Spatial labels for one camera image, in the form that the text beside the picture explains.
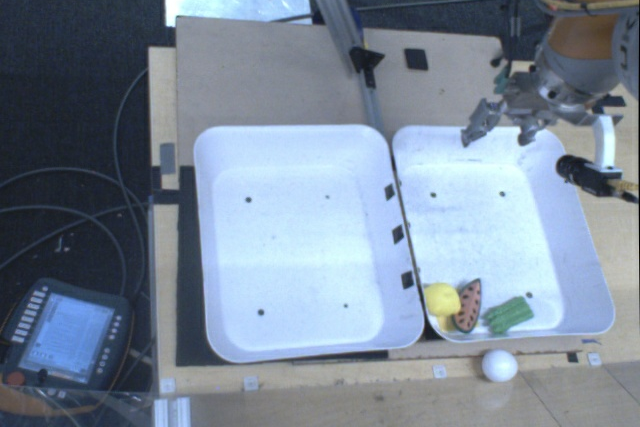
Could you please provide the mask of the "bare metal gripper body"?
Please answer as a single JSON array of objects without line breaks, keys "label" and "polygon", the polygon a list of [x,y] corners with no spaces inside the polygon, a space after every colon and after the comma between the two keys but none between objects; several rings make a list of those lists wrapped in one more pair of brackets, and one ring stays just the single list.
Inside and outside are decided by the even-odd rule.
[{"label": "bare metal gripper body", "polygon": [[601,94],[577,89],[553,73],[518,72],[508,80],[502,97],[502,113],[516,123],[563,120],[582,125]]}]

